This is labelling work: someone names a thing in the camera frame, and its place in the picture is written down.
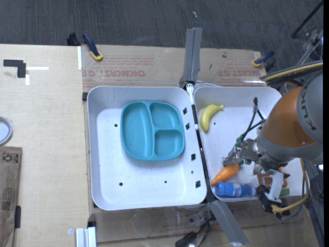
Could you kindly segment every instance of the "dark floor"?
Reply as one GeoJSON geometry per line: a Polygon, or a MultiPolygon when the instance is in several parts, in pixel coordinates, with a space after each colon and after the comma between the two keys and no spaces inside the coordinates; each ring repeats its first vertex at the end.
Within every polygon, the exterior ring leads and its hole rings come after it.
{"type": "Polygon", "coordinates": [[[321,0],[0,0],[0,43],[66,45],[75,32],[96,44],[185,47],[203,28],[202,47],[275,52],[274,70],[294,66],[305,34],[323,29],[323,6],[296,39],[290,34],[321,0]]]}

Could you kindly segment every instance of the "yellow cable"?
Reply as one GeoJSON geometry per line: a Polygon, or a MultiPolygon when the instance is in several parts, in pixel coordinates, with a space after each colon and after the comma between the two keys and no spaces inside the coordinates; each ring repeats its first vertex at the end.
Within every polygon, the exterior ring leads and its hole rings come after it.
{"type": "Polygon", "coordinates": [[[306,69],[316,68],[316,67],[321,67],[321,66],[323,66],[323,61],[319,62],[319,63],[315,63],[315,64],[310,64],[310,65],[306,65],[306,66],[302,66],[302,67],[298,67],[298,68],[289,69],[289,70],[286,70],[285,72],[281,72],[281,73],[274,74],[272,76],[268,76],[268,77],[262,79],[262,81],[272,80],[272,79],[275,79],[275,78],[278,78],[278,77],[281,77],[281,76],[284,76],[284,75],[287,75],[290,73],[302,72],[303,70],[306,70],[306,69]]]}
{"type": "Polygon", "coordinates": [[[289,206],[284,207],[284,208],[280,208],[280,207],[278,207],[278,206],[276,206],[276,205],[274,205],[274,204],[271,205],[271,207],[272,207],[272,211],[273,211],[274,214],[276,214],[276,213],[282,213],[282,212],[284,212],[284,211],[286,211],[286,210],[292,209],[292,208],[294,208],[294,207],[296,207],[296,206],[302,204],[305,200],[307,200],[307,198],[308,198],[308,194],[309,194],[309,191],[308,191],[308,179],[307,179],[307,175],[306,175],[306,171],[305,171],[305,167],[304,167],[303,159],[300,159],[300,164],[301,164],[301,166],[302,166],[303,175],[304,175],[304,179],[305,179],[305,186],[306,186],[306,193],[305,193],[305,196],[304,196],[300,201],[297,201],[297,202],[295,202],[294,204],[289,205],[289,206]]]}

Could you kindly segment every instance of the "yellow banana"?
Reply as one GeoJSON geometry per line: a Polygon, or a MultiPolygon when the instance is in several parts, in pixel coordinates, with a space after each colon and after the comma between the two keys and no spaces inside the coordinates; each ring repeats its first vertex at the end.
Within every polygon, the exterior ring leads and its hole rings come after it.
{"type": "Polygon", "coordinates": [[[220,109],[223,109],[223,105],[215,105],[215,104],[210,104],[208,105],[201,113],[201,118],[200,118],[200,127],[203,131],[207,132],[209,129],[209,121],[211,116],[215,114],[220,109]]]}

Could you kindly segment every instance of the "blue plastic bottle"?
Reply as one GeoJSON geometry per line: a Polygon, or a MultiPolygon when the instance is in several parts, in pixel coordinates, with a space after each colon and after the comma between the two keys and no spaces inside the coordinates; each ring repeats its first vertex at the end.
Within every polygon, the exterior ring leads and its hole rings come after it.
{"type": "Polygon", "coordinates": [[[215,185],[215,194],[220,197],[242,197],[243,195],[254,196],[256,189],[254,187],[246,187],[238,182],[219,181],[215,185]]]}

